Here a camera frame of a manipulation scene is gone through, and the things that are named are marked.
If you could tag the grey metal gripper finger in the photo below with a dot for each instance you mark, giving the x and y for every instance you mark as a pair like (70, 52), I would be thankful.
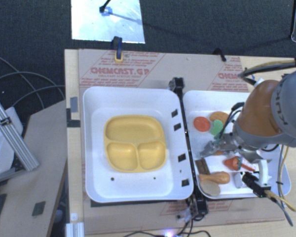
(213, 143)
(207, 151)

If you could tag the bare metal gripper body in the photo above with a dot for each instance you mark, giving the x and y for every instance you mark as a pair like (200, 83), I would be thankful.
(228, 143)

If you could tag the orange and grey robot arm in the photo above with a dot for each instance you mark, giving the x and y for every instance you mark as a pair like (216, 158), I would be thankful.
(266, 107)

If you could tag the brown chocolate bar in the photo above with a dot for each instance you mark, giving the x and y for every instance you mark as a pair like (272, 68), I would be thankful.
(202, 166)

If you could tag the green lettuce leaf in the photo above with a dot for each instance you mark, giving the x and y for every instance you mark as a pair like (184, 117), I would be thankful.
(217, 127)

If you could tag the red tomato slice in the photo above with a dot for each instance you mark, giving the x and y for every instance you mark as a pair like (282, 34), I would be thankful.
(201, 124)

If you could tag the thin black rod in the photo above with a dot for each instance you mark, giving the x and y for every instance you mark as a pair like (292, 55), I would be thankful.
(187, 137)

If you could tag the orange bread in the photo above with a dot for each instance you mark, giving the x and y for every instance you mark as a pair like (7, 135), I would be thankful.
(218, 116)

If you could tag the brown chicken drumstick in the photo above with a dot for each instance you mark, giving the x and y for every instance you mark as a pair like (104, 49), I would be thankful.
(218, 177)

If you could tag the orange carrot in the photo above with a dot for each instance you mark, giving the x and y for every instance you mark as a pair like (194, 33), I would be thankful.
(247, 167)

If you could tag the tan round biscuit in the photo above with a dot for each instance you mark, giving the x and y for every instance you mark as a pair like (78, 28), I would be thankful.
(210, 188)

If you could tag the white plastic tray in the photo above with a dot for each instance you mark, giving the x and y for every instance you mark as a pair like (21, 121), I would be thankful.
(128, 191)
(202, 102)

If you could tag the yellow divided plate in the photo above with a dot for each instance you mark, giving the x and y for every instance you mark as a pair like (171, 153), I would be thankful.
(134, 142)

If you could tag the brown cardboard board red print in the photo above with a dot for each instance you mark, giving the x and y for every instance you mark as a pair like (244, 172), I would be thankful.
(138, 68)

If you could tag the black cylinder on white bracket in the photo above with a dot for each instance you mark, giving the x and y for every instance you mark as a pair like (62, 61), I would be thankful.
(255, 183)

